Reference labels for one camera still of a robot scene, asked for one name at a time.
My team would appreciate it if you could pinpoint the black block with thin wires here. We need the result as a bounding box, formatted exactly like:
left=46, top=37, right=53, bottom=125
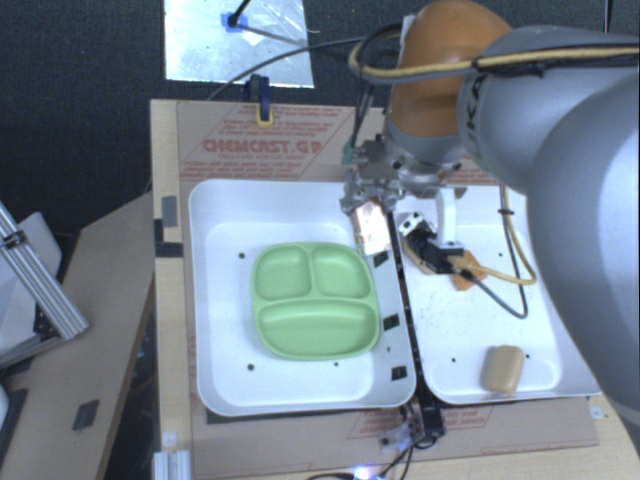
left=422, top=404, right=446, bottom=439

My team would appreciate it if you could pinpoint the brown cardboard board, red print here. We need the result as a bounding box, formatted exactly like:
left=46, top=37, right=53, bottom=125
left=174, top=100, right=601, bottom=480

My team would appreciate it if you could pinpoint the black cylinder on white bracket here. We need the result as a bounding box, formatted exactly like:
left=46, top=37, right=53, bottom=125
left=403, top=187, right=469, bottom=275

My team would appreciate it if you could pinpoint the orange toy food piece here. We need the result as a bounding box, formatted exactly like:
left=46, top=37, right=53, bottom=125
left=407, top=245, right=489, bottom=295

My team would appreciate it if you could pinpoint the green divided plate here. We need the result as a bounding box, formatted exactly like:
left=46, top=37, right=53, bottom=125
left=250, top=241, right=381, bottom=362

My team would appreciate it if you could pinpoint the white plastic tray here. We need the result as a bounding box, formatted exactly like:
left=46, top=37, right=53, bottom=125
left=188, top=178, right=418, bottom=418
left=397, top=181, right=603, bottom=406

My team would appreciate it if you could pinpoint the thin black and white rod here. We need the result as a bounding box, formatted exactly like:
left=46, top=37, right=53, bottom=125
left=383, top=210, right=437, bottom=410

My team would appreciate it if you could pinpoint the tan toy bread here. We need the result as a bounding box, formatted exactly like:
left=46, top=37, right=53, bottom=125
left=479, top=344, right=526, bottom=397

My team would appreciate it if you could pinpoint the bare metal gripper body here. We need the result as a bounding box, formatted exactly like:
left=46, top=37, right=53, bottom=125
left=340, top=137, right=462, bottom=258

